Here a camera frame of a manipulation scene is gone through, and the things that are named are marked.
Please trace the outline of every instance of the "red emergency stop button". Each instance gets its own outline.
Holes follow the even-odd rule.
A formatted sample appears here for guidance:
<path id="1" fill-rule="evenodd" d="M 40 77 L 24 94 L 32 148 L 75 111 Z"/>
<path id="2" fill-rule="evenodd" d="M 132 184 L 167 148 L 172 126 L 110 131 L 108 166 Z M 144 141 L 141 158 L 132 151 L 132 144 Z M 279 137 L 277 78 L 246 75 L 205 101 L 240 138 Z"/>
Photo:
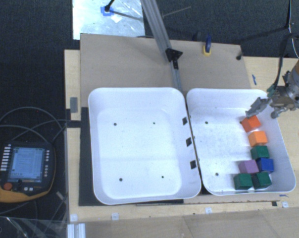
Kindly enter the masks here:
<path id="1" fill-rule="evenodd" d="M 10 182 L 6 182 L 4 185 L 3 185 L 3 189 L 5 190 L 12 190 L 13 188 L 13 184 L 10 183 Z"/>

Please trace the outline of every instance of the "green block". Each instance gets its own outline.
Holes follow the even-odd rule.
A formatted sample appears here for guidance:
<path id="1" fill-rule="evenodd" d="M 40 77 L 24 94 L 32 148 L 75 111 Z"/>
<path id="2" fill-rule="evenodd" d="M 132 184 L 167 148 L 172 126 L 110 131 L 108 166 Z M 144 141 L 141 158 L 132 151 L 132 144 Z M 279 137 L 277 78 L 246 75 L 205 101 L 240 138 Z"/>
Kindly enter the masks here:
<path id="1" fill-rule="evenodd" d="M 255 146 L 250 150 L 250 153 L 252 154 L 253 160 L 257 160 L 259 158 L 269 158 L 269 152 L 266 145 Z"/>
<path id="2" fill-rule="evenodd" d="M 254 189 L 267 188 L 272 185 L 268 172 L 257 173 L 252 176 Z"/>
<path id="3" fill-rule="evenodd" d="M 233 180 L 235 189 L 249 189 L 253 186 L 250 174 L 238 174 Z"/>

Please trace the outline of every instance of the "black floor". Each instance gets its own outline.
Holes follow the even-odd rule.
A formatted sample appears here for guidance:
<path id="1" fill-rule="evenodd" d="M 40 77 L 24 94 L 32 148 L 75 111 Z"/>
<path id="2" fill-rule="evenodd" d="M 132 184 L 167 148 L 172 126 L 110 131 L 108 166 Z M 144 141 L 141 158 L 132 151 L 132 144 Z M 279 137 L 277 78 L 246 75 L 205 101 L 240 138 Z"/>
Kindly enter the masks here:
<path id="1" fill-rule="evenodd" d="M 289 0 L 157 0 L 162 14 L 190 9 L 164 18 L 171 39 L 191 40 L 194 33 L 210 33 L 212 41 L 242 45 L 246 56 L 277 57 L 287 29 Z M 293 32 L 299 34 L 299 0 L 293 0 Z M 145 23 L 146 34 L 151 35 Z M 0 117 L 22 106 L 43 108 L 65 119 L 63 51 L 79 49 L 72 40 L 72 0 L 0 0 Z M 292 45 L 286 55 L 295 57 Z M 34 125 L 48 118 L 36 112 L 17 112 L 4 121 Z M 43 134 L 51 138 L 58 128 L 49 125 Z M 0 144 L 17 130 L 1 129 Z M 61 219 L 65 205 L 56 195 L 65 191 L 64 143 L 57 150 L 56 181 L 49 195 L 5 216 Z M 14 205 L 0 204 L 0 212 Z"/>

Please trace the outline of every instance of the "white wire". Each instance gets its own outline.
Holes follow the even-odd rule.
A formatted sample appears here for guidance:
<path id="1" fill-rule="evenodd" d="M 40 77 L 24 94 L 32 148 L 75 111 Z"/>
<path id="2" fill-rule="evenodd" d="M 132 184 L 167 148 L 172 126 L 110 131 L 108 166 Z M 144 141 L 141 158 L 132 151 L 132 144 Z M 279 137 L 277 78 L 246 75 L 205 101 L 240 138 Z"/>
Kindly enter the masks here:
<path id="1" fill-rule="evenodd" d="M 293 3 L 293 0 L 289 0 L 289 25 L 288 25 L 288 31 L 289 31 L 289 33 L 292 33 L 292 24 L 291 24 L 291 19 L 292 19 L 292 3 Z M 292 38 L 292 44 L 293 44 L 293 49 L 294 49 L 294 52 L 296 54 L 296 57 L 299 58 L 299 56 L 297 54 L 297 51 L 296 51 L 296 48 L 295 48 L 295 42 L 294 42 L 293 38 Z"/>

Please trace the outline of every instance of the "purple block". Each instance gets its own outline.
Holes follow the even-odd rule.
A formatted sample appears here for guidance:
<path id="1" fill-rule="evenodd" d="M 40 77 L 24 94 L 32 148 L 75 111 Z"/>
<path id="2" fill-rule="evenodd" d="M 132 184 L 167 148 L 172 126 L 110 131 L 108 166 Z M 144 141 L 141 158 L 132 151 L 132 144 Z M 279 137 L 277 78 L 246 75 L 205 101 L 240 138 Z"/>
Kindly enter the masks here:
<path id="1" fill-rule="evenodd" d="M 255 160 L 242 161 L 239 163 L 239 170 L 241 174 L 255 174 L 259 172 Z"/>

